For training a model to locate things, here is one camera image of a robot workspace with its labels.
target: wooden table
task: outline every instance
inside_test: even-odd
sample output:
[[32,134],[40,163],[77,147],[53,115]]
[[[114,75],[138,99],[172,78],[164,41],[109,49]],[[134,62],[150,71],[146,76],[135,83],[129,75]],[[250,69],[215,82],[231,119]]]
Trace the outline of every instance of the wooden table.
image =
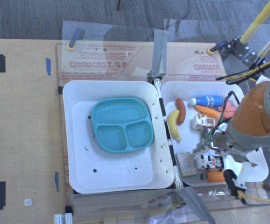
[[[54,214],[65,213],[56,49],[61,42],[0,39],[0,54],[6,58],[6,72],[0,72],[0,182],[6,185],[1,224],[49,224]],[[46,58],[51,61],[51,75]],[[30,199],[32,205],[25,206]],[[270,224],[270,207],[211,214],[217,223]]]

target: transparent plastic sheet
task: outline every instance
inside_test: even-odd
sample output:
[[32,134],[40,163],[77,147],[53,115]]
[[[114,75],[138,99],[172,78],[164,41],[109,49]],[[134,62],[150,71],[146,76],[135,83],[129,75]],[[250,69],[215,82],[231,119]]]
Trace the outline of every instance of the transparent plastic sheet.
[[[223,28],[219,27],[220,23],[210,22],[210,21],[183,21],[180,22],[176,20],[167,20],[165,23],[170,23],[167,26],[168,31],[168,54],[167,54],[167,73],[164,76],[162,83],[166,81],[215,81],[217,77],[231,74],[233,72],[245,70],[246,66],[237,60],[235,57],[227,57],[223,60],[223,57],[219,53],[214,54],[209,57],[206,54],[206,50],[216,43],[224,40],[232,39],[241,33],[248,27],[248,24],[242,24],[239,28],[232,27],[231,23],[224,23]],[[76,28],[79,27],[84,29],[85,35],[82,40],[76,40],[78,45],[73,51],[67,51],[66,46]],[[263,25],[263,29],[270,31],[270,25]],[[63,23],[63,40],[62,45],[58,47],[58,53],[60,65],[59,65],[59,85],[64,86],[70,80],[139,80],[146,81],[147,73],[152,67],[152,51],[153,51],[153,39],[154,31],[149,28],[129,28],[122,26],[104,25],[104,24],[92,24],[83,22],[71,22],[64,21]],[[260,49],[258,42],[254,43],[256,46],[252,47],[254,49]],[[89,51],[82,50],[83,48],[89,48]],[[105,57],[102,53],[109,52],[110,49],[116,50],[115,55],[118,57],[109,56]],[[81,61],[73,60],[76,57],[81,58]],[[101,67],[88,67],[90,63],[86,60],[91,60],[91,66],[93,62],[106,62],[106,65],[112,66],[113,68],[119,68],[116,75],[108,76],[109,74],[105,69],[100,70],[99,76],[88,76],[93,68],[100,69]],[[203,62],[203,67],[213,67],[207,66],[209,63],[214,62],[214,65],[220,65],[218,70],[210,69],[199,69],[200,73],[192,71],[196,61]],[[67,70],[65,65],[72,64],[80,70]],[[240,84],[241,89],[244,93],[247,93],[251,87],[252,83],[246,82]],[[265,193],[258,192],[262,187],[258,186],[256,183],[247,184],[250,189],[248,189],[248,194],[254,194],[254,196],[261,196],[266,198]],[[239,200],[235,200],[233,196],[230,196],[227,186],[223,185],[211,185],[208,187],[196,187],[195,188],[198,195],[201,197],[203,203],[205,203],[208,210],[222,210],[231,209],[237,207],[244,207]],[[135,220],[141,220],[142,223],[162,223],[161,220],[167,222],[169,218],[174,219],[176,223],[191,222],[194,220],[199,220],[194,212],[186,205],[175,210],[171,210],[169,206],[166,207],[166,211],[160,215],[155,215],[152,213],[152,208],[148,207],[147,212],[142,211],[142,206],[139,207],[132,201],[127,202],[126,205],[115,204],[110,201],[108,205],[100,208],[101,204],[104,203],[104,195],[111,197],[124,195],[141,195],[150,193],[153,195],[154,192],[163,192],[167,199],[171,199],[175,195],[175,190],[171,189],[160,189],[160,190],[136,190],[123,191],[118,193],[107,193],[107,194],[94,194],[94,195],[83,195],[83,194],[71,194],[69,196],[69,201],[74,210],[75,219],[78,221],[86,220],[86,223],[94,222],[97,219],[105,219],[105,216],[110,218],[110,220],[121,222],[121,223],[137,223]],[[93,204],[91,199],[96,200],[97,203]]]

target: bottle cap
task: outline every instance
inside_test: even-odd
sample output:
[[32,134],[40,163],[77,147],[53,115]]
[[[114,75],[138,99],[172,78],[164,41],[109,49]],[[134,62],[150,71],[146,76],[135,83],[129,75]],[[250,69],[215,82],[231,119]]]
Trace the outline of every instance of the bottle cap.
[[191,100],[190,100],[190,104],[191,104],[191,105],[195,105],[195,104],[197,104],[197,100],[196,100],[196,98],[191,98]]

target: white tray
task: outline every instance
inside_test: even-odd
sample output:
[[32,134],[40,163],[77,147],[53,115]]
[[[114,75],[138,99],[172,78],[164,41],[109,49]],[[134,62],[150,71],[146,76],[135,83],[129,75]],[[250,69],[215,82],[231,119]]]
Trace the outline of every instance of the white tray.
[[[91,116],[103,99],[138,98],[147,106],[153,143],[139,151],[114,154],[98,144]],[[63,89],[69,182],[82,194],[169,187],[175,178],[156,88],[143,81],[71,81]]]
[[[175,154],[191,152],[196,148],[196,145],[201,140],[201,132],[191,128],[191,120],[197,114],[197,111],[189,104],[190,98],[201,97],[204,95],[221,95],[227,96],[230,91],[234,91],[238,99],[243,98],[243,92],[237,85],[227,85],[224,82],[166,82],[162,85],[161,94],[164,101],[166,115],[176,109],[175,100],[181,98],[186,107],[186,117],[182,125],[178,126],[181,142],[178,142],[172,136],[172,142]],[[237,104],[234,96],[230,100],[233,104]],[[213,150],[208,151],[204,155],[215,155]],[[268,166],[260,148],[257,152],[253,151],[247,154],[250,162],[257,164],[252,167],[252,171],[247,179],[247,182],[261,182],[267,178]],[[228,155],[225,159],[225,168],[232,169],[236,175],[241,170],[241,164],[235,162],[234,159]],[[217,185],[225,182],[208,182],[201,180],[200,175],[184,178],[183,181],[190,186],[208,186]]]

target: blue bowl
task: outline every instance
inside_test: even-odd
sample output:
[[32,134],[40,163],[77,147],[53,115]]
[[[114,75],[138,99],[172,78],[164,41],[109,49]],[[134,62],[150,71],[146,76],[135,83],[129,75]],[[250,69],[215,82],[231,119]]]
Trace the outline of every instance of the blue bowl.
[[108,152],[141,150],[153,141],[150,113],[139,99],[101,100],[93,106],[91,116],[97,142]]

